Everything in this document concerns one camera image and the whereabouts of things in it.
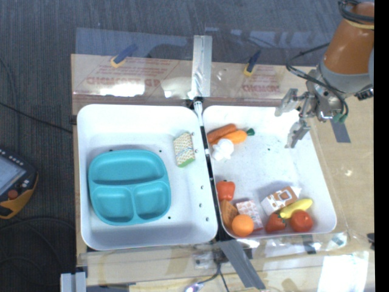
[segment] toy food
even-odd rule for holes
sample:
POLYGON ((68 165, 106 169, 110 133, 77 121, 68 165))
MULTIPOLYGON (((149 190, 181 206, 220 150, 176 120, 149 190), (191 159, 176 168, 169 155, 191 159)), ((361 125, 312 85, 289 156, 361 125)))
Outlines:
POLYGON ((223 224, 227 228, 231 228, 232 220, 238 215, 238 210, 227 200, 220 202, 220 212, 223 224))
POLYGON ((221 128, 218 128, 216 130, 213 130, 207 134, 208 143, 214 143, 218 139, 220 139, 222 136, 227 135, 231 132, 236 131, 236 125, 233 123, 224 125, 221 128))
POLYGON ((231 181, 219 181, 216 183, 216 191, 218 192, 218 200, 231 201, 235 193, 235 183, 231 181))
POLYGON ((309 198, 297 200, 296 202, 282 208, 280 210, 280 216, 282 218, 291 218, 294 211, 307 210, 312 205, 312 203, 312 199, 309 198))
POLYGON ((195 151, 193 150, 192 136, 185 132, 173 141, 176 162, 179 167, 185 167, 195 160, 195 151))
POLYGON ((304 210, 295 210, 290 220, 291 227, 296 232, 310 231, 314 222, 311 216, 304 210))
POLYGON ((239 214, 247 214, 254 222, 254 231, 263 229, 262 220, 254 200, 242 201, 235 204, 239 214))
POLYGON ((261 201, 261 205, 266 214, 270 215, 271 213, 297 201, 300 192, 301 188, 286 186, 285 188, 267 196, 261 201))
POLYGON ((218 143, 220 139, 229 139, 233 144, 239 144, 244 142, 247 139, 248 135, 254 135, 255 132, 253 129, 248 129, 247 132, 244 130, 236 130, 234 132, 231 132, 229 134, 225 134, 219 139, 214 140, 211 142, 211 145, 218 143))
POLYGON ((233 153, 233 142, 229 139, 221 139, 213 147, 212 158, 220 161, 223 158, 230 159, 233 153))
POLYGON ((246 237, 250 235, 254 230, 254 222, 246 214, 238 214, 232 220, 232 231, 239 237, 246 237))
POLYGON ((272 213, 269 217, 269 221, 265 226, 266 232, 275 232, 285 229, 286 223, 285 220, 280 217, 277 213, 272 213))

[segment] wooden surface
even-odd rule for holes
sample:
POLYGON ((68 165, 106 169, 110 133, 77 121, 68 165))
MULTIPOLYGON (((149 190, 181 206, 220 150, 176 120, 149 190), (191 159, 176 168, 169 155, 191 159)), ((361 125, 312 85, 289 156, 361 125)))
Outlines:
MULTIPOLYGON (((303 92, 305 84, 302 79, 285 72, 283 66, 276 66, 274 70, 280 91, 298 88, 300 93, 303 92)), ((84 101, 79 98, 74 99, 74 114, 83 105, 93 101, 93 99, 84 101)), ((337 251, 323 251, 313 257, 305 254, 263 259, 264 251, 259 250, 258 252, 261 253, 255 261, 255 266, 256 269, 260 269, 258 274, 270 291, 317 291, 323 272, 324 258, 361 251, 367 252, 362 259, 367 261, 368 265, 367 286, 374 287, 374 251, 369 249, 366 238, 367 233, 374 232, 374 104, 373 99, 360 102, 355 97, 350 97, 347 102, 350 114, 346 121, 346 128, 351 139, 350 143, 338 143, 329 122, 321 123, 315 119, 310 120, 309 123, 322 170, 333 202, 336 204, 339 221, 345 225, 351 235, 349 245, 337 251)), ((114 252, 85 253, 86 245, 80 234, 78 144, 77 131, 76 129, 74 131, 77 255, 79 264, 88 264, 87 283, 109 285, 136 279, 137 283, 131 286, 130 291, 183 291, 187 285, 211 276, 214 269, 196 268, 187 248, 183 248, 182 251, 178 249, 174 252, 167 250, 149 254, 132 251, 122 252, 122 255, 114 252)), ((223 265, 222 272, 225 273, 230 291, 248 290, 244 288, 229 263, 223 265)), ((202 291, 223 291, 223 289, 219 276, 207 282, 202 291)))

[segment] dark gray floor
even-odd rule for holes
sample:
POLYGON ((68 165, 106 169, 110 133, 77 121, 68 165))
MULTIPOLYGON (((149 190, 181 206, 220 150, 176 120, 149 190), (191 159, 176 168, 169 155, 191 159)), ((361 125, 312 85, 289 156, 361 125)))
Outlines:
MULTIPOLYGON (((0 102, 65 129, 0 105, 0 146, 23 155, 40 172, 28 205, 16 218, 0 220, 0 290, 58 291, 58 286, 46 285, 58 284, 61 273, 75 271, 74 231, 63 222, 74 225, 75 219, 72 134, 67 130, 77 28, 192 37, 204 34, 206 27, 224 27, 308 32, 329 41, 341 20, 337 1, 0 0, 0 57, 12 76, 0 66, 0 102), (60 221, 5 228, 28 218, 60 221)), ((283 64, 284 55, 265 53, 260 63, 283 64)), ((305 63, 316 64, 317 57, 305 63)))

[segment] sponge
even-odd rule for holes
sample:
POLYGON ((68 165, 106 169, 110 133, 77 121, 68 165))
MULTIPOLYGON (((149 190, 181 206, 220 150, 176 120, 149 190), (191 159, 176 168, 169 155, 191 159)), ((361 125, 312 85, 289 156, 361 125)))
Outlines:
POLYGON ((195 151, 193 150, 192 136, 185 132, 173 141, 174 153, 176 155, 177 165, 185 167, 195 160, 195 151))

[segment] orange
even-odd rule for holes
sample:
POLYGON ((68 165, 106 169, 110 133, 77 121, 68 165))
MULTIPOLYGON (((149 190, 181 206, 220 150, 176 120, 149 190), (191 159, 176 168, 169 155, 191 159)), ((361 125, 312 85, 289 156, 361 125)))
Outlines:
POLYGON ((232 231, 239 237, 250 235, 254 230, 254 221, 246 214, 238 214, 231 225, 232 231))

